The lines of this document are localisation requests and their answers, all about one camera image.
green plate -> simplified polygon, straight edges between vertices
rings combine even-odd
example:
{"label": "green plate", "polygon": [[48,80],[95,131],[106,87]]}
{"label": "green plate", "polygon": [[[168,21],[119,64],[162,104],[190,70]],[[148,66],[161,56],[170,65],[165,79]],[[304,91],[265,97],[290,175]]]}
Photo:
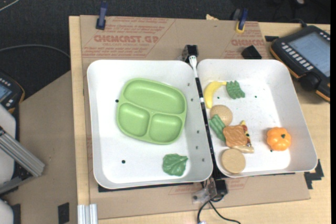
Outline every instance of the green plate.
{"label": "green plate", "polygon": [[136,78],[124,85],[117,107],[120,130],[135,139],[171,144],[184,127],[187,102],[184,94],[170,85]]}

yellow banana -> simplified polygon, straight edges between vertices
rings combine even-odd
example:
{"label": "yellow banana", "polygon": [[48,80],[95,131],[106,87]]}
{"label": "yellow banana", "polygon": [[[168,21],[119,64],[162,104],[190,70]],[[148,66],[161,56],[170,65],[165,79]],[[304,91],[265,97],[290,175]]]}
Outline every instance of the yellow banana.
{"label": "yellow banana", "polygon": [[213,81],[210,82],[204,89],[204,103],[205,106],[212,108],[212,99],[215,91],[217,91],[222,85],[226,85],[226,81]]}

wooden table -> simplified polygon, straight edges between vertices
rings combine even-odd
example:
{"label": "wooden table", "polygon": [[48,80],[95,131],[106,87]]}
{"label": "wooden table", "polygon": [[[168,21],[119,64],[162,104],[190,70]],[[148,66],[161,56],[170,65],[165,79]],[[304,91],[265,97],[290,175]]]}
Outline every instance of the wooden table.
{"label": "wooden table", "polygon": [[[263,36],[284,36],[300,29],[300,24],[259,23]],[[330,31],[330,25],[317,25]],[[90,204],[87,165],[85,110],[81,58],[80,17],[69,17],[72,94],[76,150],[77,198],[79,205]],[[330,175],[330,104],[311,92],[304,92],[294,82],[308,129],[324,172],[321,181],[313,182],[311,199],[262,205],[221,208],[225,217],[241,223],[331,223]],[[99,223],[196,223],[197,211],[100,220]],[[208,224],[226,223],[214,210],[203,210],[201,219]]]}

round beige patty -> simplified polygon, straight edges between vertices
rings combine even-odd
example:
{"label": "round beige patty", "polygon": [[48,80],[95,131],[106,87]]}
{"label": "round beige patty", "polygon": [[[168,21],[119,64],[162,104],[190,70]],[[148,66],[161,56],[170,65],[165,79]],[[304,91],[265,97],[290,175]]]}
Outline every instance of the round beige patty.
{"label": "round beige patty", "polygon": [[220,159],[224,169],[233,174],[238,174],[246,166],[245,157],[242,152],[234,148],[224,150]]}
{"label": "round beige patty", "polygon": [[216,114],[219,116],[222,122],[224,122],[225,126],[229,126],[231,124],[233,115],[230,108],[222,104],[214,105],[210,109],[210,118]]}

pumpkin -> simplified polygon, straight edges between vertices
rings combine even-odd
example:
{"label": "pumpkin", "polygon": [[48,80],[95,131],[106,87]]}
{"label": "pumpkin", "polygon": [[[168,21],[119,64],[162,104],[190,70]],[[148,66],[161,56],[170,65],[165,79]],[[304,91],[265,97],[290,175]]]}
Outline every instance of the pumpkin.
{"label": "pumpkin", "polygon": [[291,135],[285,128],[273,127],[267,132],[267,144],[274,151],[284,151],[291,144]]}

